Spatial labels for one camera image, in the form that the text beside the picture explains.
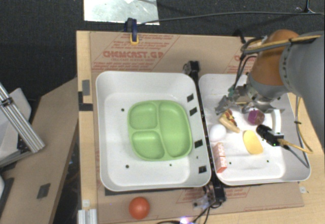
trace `black fabric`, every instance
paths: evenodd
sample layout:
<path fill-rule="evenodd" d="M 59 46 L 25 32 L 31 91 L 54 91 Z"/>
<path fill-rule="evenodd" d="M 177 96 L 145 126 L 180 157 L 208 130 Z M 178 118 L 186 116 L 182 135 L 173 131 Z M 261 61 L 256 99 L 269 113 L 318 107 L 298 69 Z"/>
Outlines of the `black fabric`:
<path fill-rule="evenodd" d="M 294 12 L 306 0 L 157 0 L 160 18 L 231 11 Z M 324 12 L 324 0 L 310 0 Z M 280 28 L 299 34 L 323 30 L 323 16 L 234 15 L 165 22 L 140 32 L 245 36 Z M 28 98 L 51 91 L 76 75 L 76 30 L 121 30 L 122 24 L 85 22 L 83 0 L 0 0 L 0 82 Z"/>

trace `black connector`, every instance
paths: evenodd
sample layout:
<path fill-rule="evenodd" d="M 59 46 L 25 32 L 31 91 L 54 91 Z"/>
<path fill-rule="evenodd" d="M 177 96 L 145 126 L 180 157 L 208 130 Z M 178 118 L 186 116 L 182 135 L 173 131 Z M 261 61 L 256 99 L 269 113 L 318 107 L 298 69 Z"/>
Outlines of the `black connector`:
<path fill-rule="evenodd" d="M 281 133 L 275 133 L 268 126 L 260 124 L 256 128 L 256 132 L 266 140 L 266 142 L 272 146 L 279 146 L 278 139 L 283 139 L 284 135 Z"/>

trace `white tray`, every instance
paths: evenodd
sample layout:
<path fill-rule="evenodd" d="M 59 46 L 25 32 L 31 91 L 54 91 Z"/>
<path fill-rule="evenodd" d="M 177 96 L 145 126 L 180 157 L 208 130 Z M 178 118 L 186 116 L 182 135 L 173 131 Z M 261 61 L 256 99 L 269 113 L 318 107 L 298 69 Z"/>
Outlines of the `white tray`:
<path fill-rule="evenodd" d="M 242 76 L 238 85 L 246 83 L 246 78 L 246 76 Z M 235 75 L 227 74 L 205 74 L 201 77 L 199 86 L 208 130 L 218 123 L 220 115 L 215 114 L 214 108 L 228 93 L 228 89 L 234 81 Z M 283 95 L 279 101 L 275 101 L 271 105 L 278 109 L 284 109 L 281 113 L 281 133 L 284 134 L 286 140 L 300 146 L 288 96 Z M 256 130 L 256 126 L 247 123 L 247 115 L 241 114 L 236 109 L 232 109 L 232 112 L 242 131 Z M 265 114 L 263 124 L 272 128 L 273 121 L 270 114 Z M 282 147 L 272 147 L 266 141 L 262 141 L 258 134 L 264 149 L 263 153 L 258 155 L 248 153 L 243 143 L 242 131 L 236 134 L 227 130 L 226 136 L 218 140 L 223 143 L 227 160 L 227 169 L 217 174 L 220 181 L 227 185 L 248 185 L 302 181 L 309 177 L 310 168 L 306 168 L 292 153 Z M 298 150 L 295 152 L 302 160 L 305 160 L 302 152 Z"/>
<path fill-rule="evenodd" d="M 100 173 L 106 188 L 113 191 L 181 188 L 209 182 L 211 168 L 191 78 L 179 73 L 103 72 L 97 77 L 96 93 Z M 128 137 L 127 113 L 133 104 L 148 100 L 171 100 L 183 106 L 193 139 L 193 148 L 186 157 L 150 162 L 135 155 Z M 197 112 L 190 116 L 195 108 Z"/>

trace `cardboard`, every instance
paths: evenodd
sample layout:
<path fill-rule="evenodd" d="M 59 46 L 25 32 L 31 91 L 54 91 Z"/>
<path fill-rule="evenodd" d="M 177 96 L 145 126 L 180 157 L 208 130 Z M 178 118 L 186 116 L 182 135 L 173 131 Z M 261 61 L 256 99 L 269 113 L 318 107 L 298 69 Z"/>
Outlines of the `cardboard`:
<path fill-rule="evenodd" d="M 52 223 L 76 141 L 77 80 L 44 95 L 32 126 L 45 143 L 5 171 L 14 178 L 0 223 Z"/>
<path fill-rule="evenodd" d="M 80 129 L 86 131 L 80 133 L 80 141 L 83 143 L 84 137 L 88 145 L 88 149 L 80 151 L 81 165 L 84 168 L 86 165 L 91 165 L 85 173 L 81 171 L 81 196 L 82 200 L 87 202 L 83 209 L 96 208 L 101 224 L 135 221 L 128 212 L 128 204 L 137 196 L 147 198 L 150 203 L 150 213 L 143 220 L 153 220 L 148 223 L 155 223 L 157 219 L 162 218 L 199 215 L 200 210 L 193 208 L 192 201 L 204 193 L 201 188 L 140 191 L 117 195 L 105 191 L 99 177 L 98 119 L 94 86 L 96 77 L 105 70 L 182 72 L 183 65 L 189 60 L 200 62 L 200 75 L 234 73 L 239 63 L 242 45 L 240 39 L 235 37 L 155 34 L 139 34 L 139 37 L 139 45 L 132 46 L 129 43 L 129 35 L 126 33 L 77 32 L 78 90 L 83 92 L 82 82 L 89 81 L 91 93 L 83 99 L 84 102 L 93 104 L 93 112 L 81 111 L 79 113 Z M 250 70 L 252 64 L 253 62 L 249 62 L 245 71 Z M 299 185 L 296 182 L 229 187 L 225 192 L 227 201 L 220 208 L 211 210 L 211 215 L 295 208 L 304 205 Z M 237 218 L 230 219 L 233 222 L 237 221 Z M 246 223 L 250 223 L 249 221 L 251 218 L 247 218 Z M 260 223 L 269 223 L 268 221 L 269 219 L 265 218 Z"/>

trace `tomato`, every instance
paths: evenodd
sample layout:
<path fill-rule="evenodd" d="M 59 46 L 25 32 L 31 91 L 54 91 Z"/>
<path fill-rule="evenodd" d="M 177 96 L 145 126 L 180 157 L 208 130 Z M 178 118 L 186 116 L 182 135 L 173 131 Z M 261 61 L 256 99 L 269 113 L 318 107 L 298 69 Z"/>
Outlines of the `tomato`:
<path fill-rule="evenodd" d="M 136 197 L 131 200 L 128 211 L 131 216 L 135 219 L 143 219 L 145 218 L 150 210 L 149 202 L 143 197 Z"/>

